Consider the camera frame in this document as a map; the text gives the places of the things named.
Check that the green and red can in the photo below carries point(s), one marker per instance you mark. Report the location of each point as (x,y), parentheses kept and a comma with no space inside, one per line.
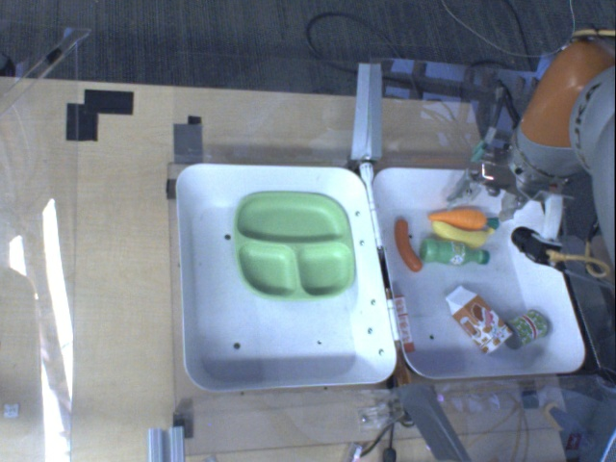
(529,327)

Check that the green plastic bottle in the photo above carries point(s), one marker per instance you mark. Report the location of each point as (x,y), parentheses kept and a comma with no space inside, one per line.
(447,252)

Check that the yellow banana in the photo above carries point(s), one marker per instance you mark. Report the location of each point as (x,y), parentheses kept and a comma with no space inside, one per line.
(469,237)

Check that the brown cardboard board red print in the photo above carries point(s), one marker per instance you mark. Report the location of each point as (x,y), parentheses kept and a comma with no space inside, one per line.
(402,320)

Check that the orange and white carton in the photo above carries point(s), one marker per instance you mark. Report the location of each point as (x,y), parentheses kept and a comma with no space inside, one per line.
(481,323)

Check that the orange carrot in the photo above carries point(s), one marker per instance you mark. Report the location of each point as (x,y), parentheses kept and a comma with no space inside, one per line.
(459,217)

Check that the white plastic tray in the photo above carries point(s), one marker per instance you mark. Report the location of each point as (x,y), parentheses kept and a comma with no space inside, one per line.
(462,354)
(289,344)

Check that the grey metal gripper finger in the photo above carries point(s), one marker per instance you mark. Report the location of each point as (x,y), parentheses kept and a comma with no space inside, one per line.
(508,207)
(463,188)

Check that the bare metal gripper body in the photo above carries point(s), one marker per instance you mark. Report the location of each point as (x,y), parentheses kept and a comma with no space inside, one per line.
(498,175)

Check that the green divided plate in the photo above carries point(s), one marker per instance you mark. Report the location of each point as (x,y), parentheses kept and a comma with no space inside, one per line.
(293,246)

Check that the red sausage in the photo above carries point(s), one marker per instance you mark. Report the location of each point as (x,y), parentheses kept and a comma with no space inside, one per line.
(407,248)

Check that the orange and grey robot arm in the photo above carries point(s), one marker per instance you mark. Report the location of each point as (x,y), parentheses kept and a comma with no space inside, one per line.
(553,109)

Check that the thin black and white rod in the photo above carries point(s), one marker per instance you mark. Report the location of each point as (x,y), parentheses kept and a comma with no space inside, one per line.
(367,181)

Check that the black cylinder on white bracket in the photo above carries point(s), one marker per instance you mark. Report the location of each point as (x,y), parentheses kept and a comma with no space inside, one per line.
(529,243)

